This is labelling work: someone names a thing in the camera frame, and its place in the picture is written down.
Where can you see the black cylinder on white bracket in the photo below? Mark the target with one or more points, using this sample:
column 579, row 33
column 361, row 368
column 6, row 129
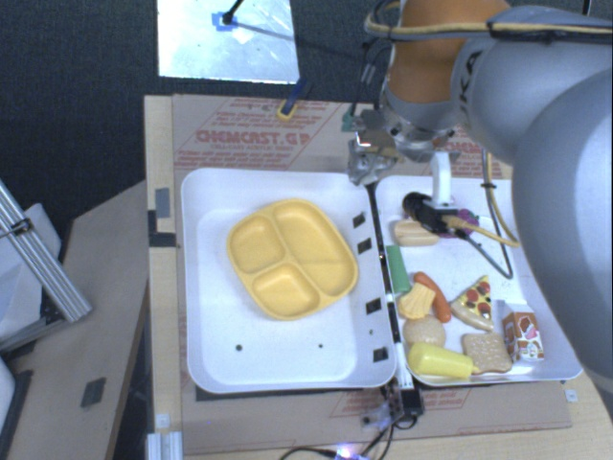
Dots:
column 431, row 213

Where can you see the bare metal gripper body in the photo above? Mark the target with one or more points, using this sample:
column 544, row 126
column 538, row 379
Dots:
column 380, row 139

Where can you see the pizza slice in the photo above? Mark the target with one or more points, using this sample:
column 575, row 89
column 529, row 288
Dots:
column 476, row 302

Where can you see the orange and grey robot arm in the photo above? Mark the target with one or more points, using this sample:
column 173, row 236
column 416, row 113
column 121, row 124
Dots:
column 536, row 113

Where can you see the white plastic tray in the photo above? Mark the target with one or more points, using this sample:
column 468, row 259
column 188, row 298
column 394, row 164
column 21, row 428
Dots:
column 215, row 314
column 479, row 257

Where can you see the brown toast slice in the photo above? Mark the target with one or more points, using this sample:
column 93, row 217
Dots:
column 488, row 352

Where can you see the tan bread roll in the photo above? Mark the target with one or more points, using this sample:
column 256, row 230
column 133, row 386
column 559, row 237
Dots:
column 412, row 234

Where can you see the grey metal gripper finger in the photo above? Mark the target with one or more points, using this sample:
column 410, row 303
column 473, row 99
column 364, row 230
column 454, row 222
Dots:
column 378, row 166
column 356, row 166

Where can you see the brown cardboard board red print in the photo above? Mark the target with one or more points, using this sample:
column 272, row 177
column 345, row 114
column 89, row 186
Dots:
column 249, row 132

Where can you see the yellow bottle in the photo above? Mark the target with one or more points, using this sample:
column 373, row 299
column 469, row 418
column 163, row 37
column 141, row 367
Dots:
column 438, row 360

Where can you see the yellow divided plate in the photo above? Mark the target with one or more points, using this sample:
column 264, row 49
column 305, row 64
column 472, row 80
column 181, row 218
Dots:
column 292, row 257

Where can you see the round beige biscuit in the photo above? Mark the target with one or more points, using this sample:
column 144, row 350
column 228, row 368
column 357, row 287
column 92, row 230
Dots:
column 424, row 331

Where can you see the brown and white carton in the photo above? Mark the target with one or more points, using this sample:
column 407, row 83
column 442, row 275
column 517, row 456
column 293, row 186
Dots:
column 524, row 336

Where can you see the thin black and white rod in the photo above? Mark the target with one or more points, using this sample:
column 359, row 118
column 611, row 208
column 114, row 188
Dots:
column 378, row 228

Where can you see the green rectangular block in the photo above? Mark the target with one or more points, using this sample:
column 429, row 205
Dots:
column 398, row 269

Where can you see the orange sausage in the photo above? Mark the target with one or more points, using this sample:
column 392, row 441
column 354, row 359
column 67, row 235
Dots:
column 441, row 302

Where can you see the yellow crinkled chip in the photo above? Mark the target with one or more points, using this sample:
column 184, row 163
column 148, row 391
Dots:
column 415, row 302

